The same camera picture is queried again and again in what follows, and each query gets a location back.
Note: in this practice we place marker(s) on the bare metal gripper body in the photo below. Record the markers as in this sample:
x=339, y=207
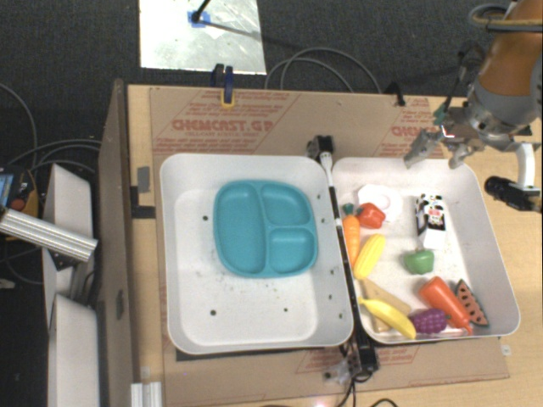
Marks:
x=462, y=127

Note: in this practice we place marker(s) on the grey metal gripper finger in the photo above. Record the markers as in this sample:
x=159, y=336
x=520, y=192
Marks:
x=420, y=146
x=460, y=156

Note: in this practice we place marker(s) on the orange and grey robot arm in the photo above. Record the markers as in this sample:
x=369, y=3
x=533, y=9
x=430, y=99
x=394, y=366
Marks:
x=511, y=62

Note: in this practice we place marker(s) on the white plastic tray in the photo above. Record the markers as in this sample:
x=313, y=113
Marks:
x=254, y=308
x=471, y=227

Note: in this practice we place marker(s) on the black and white milk carton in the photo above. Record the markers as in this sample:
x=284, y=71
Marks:
x=432, y=223

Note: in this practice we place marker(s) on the red bell pepper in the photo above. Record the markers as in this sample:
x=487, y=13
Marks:
x=371, y=215

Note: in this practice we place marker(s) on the thin black and white rod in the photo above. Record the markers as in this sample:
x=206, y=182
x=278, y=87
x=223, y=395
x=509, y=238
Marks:
x=338, y=219

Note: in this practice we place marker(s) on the orange carrot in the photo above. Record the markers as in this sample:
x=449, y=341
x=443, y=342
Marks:
x=351, y=235

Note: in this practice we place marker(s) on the green bell pepper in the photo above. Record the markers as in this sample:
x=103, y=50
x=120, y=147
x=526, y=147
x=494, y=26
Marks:
x=419, y=262

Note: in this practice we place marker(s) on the yellow corn cob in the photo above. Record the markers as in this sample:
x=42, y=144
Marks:
x=370, y=256

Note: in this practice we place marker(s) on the orange bottle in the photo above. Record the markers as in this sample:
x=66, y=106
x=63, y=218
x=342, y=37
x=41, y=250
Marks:
x=443, y=301

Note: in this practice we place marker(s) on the red watermelon slice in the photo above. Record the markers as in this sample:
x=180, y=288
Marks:
x=471, y=303

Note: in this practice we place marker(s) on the tan bread slice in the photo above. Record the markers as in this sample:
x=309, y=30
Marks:
x=382, y=293

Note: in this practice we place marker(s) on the brown cardboard board red print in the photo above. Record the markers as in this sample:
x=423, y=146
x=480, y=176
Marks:
x=254, y=121

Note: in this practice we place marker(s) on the purple grapes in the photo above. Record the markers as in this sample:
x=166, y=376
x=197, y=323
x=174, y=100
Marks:
x=430, y=321

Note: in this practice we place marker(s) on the yellow banana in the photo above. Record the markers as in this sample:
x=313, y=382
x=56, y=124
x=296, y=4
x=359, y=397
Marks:
x=392, y=316

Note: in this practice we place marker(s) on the blue divided plate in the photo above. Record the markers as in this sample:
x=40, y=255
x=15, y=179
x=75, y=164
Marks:
x=242, y=227

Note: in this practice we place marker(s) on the black cylinder on white bracket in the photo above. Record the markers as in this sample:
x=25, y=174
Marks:
x=511, y=191

